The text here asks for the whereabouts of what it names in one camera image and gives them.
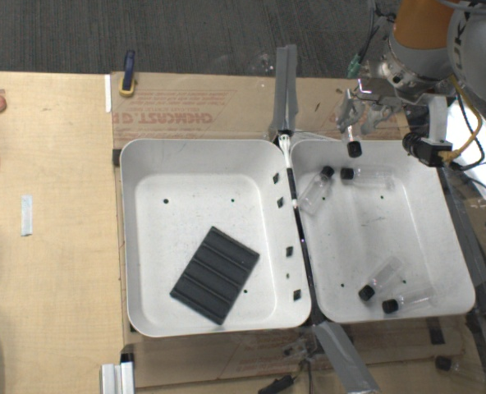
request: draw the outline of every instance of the yellow cable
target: yellow cable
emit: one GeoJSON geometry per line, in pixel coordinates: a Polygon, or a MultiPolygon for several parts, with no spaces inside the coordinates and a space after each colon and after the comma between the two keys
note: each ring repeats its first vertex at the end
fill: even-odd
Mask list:
{"type": "Polygon", "coordinates": [[[482,125],[484,122],[482,121],[482,117],[480,116],[479,112],[475,108],[475,106],[471,103],[467,95],[465,94],[464,90],[458,85],[458,82],[456,81],[455,76],[450,76],[449,79],[453,83],[453,86],[455,86],[456,92],[458,92],[462,99],[464,100],[464,104],[471,110],[471,112],[476,116],[478,124],[475,128],[475,131],[471,134],[470,138],[457,150],[453,150],[451,152],[443,150],[438,153],[438,155],[442,158],[442,160],[449,164],[456,158],[458,158],[464,150],[466,150],[473,141],[475,141],[477,134],[480,132],[480,129],[482,128],[482,125]]]}

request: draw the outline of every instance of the gray floor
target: gray floor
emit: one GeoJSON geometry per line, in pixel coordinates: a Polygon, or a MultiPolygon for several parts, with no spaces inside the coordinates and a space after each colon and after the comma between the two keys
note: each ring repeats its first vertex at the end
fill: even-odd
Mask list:
{"type": "Polygon", "coordinates": [[[365,0],[0,0],[0,71],[108,73],[134,49],[137,71],[264,76],[296,44],[298,76],[344,77],[367,27],[365,0]]]}

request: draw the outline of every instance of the orange plastic object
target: orange plastic object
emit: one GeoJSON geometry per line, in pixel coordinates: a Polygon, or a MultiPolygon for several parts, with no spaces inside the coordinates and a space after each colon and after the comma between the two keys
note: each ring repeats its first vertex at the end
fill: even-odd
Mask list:
{"type": "Polygon", "coordinates": [[[453,9],[436,0],[401,0],[394,37],[408,48],[445,48],[452,14],[453,9]]]}

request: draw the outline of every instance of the green connector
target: green connector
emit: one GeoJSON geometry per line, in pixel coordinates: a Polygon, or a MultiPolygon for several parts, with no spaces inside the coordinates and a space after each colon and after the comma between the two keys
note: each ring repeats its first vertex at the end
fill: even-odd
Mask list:
{"type": "Polygon", "coordinates": [[[347,79],[356,79],[358,73],[360,73],[360,68],[360,55],[356,54],[349,63],[349,67],[347,67],[347,79]]]}

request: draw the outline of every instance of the yellow and blue clamp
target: yellow and blue clamp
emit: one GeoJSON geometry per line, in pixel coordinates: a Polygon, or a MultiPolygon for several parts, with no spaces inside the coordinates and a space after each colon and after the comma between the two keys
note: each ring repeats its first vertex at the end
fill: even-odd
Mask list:
{"type": "Polygon", "coordinates": [[[127,98],[134,94],[134,58],[135,51],[128,50],[125,55],[125,75],[119,82],[119,94],[127,98]]]}

